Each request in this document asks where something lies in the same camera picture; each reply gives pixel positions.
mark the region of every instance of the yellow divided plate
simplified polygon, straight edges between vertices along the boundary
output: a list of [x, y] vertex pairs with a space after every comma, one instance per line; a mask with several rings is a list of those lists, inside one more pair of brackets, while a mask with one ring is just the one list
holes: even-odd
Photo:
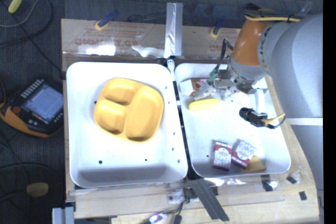
[[101, 90], [93, 117], [98, 126], [115, 137], [144, 142], [156, 133], [163, 107], [156, 89], [135, 80], [114, 78]]

